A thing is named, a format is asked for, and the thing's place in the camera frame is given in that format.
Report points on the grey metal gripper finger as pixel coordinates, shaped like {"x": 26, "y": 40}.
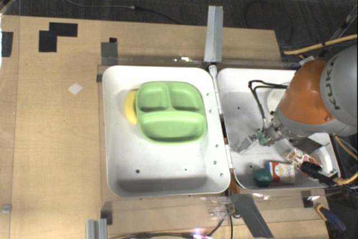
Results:
{"x": 306, "y": 144}
{"x": 247, "y": 143}

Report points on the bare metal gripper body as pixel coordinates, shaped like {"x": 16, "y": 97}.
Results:
{"x": 275, "y": 134}

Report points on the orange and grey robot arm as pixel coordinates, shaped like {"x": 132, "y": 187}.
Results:
{"x": 307, "y": 98}

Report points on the white packet with red print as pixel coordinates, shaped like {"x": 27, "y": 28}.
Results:
{"x": 296, "y": 156}

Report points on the white plastic tray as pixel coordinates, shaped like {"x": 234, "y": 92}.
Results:
{"x": 156, "y": 165}
{"x": 240, "y": 109}

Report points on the white and orange can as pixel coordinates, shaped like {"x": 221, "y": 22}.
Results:
{"x": 281, "y": 173}

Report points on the green divided plate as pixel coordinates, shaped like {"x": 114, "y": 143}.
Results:
{"x": 170, "y": 117}

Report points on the yellow banana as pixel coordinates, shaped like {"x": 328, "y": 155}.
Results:
{"x": 129, "y": 109}

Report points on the pale wood board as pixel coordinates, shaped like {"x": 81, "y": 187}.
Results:
{"x": 56, "y": 131}

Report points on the black cylinder on white bracket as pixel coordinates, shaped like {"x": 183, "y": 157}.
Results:
{"x": 311, "y": 168}

